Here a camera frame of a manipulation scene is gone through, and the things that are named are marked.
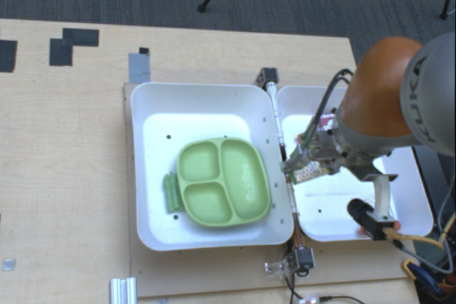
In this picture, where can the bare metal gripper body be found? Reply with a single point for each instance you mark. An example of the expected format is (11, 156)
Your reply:
(329, 154)

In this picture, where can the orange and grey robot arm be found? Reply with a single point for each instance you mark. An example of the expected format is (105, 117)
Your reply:
(381, 89)

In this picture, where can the white plastic tray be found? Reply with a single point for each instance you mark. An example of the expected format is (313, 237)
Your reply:
(160, 224)
(331, 220)

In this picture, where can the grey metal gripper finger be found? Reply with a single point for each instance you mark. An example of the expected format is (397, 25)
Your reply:
(293, 166)

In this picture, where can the small clear plastic block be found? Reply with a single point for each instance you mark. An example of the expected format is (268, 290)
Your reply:
(9, 264)

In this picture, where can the white packet with orange pattern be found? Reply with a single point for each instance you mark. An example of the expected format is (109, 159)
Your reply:
(309, 175)

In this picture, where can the green toy beans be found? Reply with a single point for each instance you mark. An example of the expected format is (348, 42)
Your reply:
(172, 194)

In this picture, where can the green divided plate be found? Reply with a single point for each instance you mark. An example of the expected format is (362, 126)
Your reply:
(246, 181)

